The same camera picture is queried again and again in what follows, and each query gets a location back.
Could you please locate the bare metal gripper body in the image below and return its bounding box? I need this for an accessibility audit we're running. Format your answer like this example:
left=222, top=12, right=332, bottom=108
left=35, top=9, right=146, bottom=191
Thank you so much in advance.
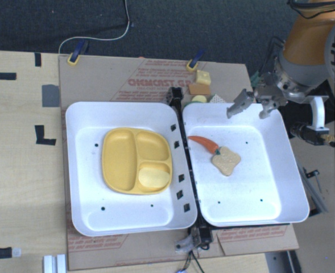
left=253, top=70, right=313, bottom=107

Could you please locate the white patterned packet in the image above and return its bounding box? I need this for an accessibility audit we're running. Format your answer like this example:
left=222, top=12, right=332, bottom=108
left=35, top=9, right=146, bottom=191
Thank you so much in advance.
left=209, top=93, right=226, bottom=105

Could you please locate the orange-brown toy biscuit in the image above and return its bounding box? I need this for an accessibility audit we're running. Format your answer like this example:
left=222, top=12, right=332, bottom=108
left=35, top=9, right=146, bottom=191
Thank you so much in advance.
left=188, top=83, right=212, bottom=96

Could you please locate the yellow toy cheese block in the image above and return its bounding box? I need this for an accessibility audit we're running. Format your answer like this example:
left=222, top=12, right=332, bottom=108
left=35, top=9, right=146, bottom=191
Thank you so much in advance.
left=195, top=69, right=212, bottom=85

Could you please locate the orange toy carrot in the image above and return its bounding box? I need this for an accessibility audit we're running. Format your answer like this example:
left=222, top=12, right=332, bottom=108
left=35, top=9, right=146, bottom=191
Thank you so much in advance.
left=187, top=135, right=222, bottom=156

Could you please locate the beige toy bread slice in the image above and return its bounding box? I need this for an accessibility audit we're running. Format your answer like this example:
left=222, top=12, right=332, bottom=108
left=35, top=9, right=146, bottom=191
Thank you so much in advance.
left=211, top=146, right=242, bottom=177

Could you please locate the white plastic tray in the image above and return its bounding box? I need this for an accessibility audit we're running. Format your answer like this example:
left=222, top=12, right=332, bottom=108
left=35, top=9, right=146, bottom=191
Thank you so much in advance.
left=65, top=101, right=198, bottom=237
left=181, top=102, right=311, bottom=228

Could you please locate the pale yellow toy crisp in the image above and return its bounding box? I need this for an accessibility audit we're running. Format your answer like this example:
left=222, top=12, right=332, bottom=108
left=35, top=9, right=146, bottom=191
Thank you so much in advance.
left=138, top=167, right=171, bottom=189

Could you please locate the yellow divided plate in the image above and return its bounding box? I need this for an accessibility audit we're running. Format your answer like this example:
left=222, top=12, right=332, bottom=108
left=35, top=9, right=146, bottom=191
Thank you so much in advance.
left=101, top=127, right=173, bottom=196

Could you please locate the brown cardboard board red print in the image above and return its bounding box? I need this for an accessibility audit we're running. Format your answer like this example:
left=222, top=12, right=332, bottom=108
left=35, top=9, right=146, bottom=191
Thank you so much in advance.
left=58, top=55, right=300, bottom=271

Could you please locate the black cylinder on white bracket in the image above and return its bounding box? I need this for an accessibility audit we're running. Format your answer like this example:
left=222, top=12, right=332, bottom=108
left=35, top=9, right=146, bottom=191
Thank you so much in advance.
left=289, top=95, right=335, bottom=148

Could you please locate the black block with thin wires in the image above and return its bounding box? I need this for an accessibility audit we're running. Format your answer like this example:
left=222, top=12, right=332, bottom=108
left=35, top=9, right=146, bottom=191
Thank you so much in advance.
left=166, top=86, right=184, bottom=107
left=188, top=225, right=214, bottom=250

